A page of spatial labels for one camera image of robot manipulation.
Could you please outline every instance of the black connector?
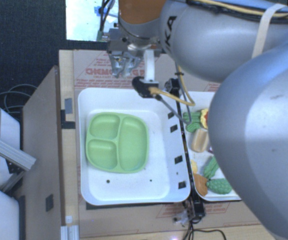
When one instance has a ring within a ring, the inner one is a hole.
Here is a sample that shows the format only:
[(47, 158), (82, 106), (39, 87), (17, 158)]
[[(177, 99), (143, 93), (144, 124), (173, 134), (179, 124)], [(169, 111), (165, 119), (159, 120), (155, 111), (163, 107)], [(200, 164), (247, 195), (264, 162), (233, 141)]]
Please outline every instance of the black connector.
[(150, 91), (148, 88), (150, 87), (158, 87), (158, 83), (156, 82), (142, 82), (141, 79), (144, 79), (142, 76), (137, 76), (133, 78), (132, 80), (132, 86), (138, 92), (139, 96), (143, 98), (153, 98), (153, 96), (150, 94)]

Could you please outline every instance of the cardboard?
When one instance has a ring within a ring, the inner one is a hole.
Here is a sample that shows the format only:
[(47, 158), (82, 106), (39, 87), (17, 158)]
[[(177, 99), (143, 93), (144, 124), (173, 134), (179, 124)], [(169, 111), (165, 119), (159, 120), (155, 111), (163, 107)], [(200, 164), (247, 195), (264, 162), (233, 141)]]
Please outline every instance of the cardboard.
[[(144, 65), (141, 63), (132, 71), (130, 77), (116, 79), (111, 76), (108, 55), (105, 51), (76, 50), (61, 52), (61, 57), (73, 54), (75, 102), (81, 90), (88, 87), (127, 88), (131, 87), (134, 76), (144, 75)], [(175, 77), (174, 61), (163, 54), (155, 61), (155, 79), (163, 87), (171, 77)], [(188, 73), (184, 76), (190, 91), (214, 92), (219, 84), (203, 81)], [(80, 161), (79, 147), (77, 148), (78, 172), (78, 207), (80, 237), (115, 236), (151, 232), (186, 230), (180, 224), (173, 223), (172, 218), (184, 210), (182, 203), (156, 205), (122, 205), (122, 206), (92, 206), (86, 204), (80, 194)], [(257, 218), (242, 201), (214, 202), (205, 204), (206, 217), (195, 225), (196, 228), (219, 228), (231, 226), (245, 226), (259, 224)]]

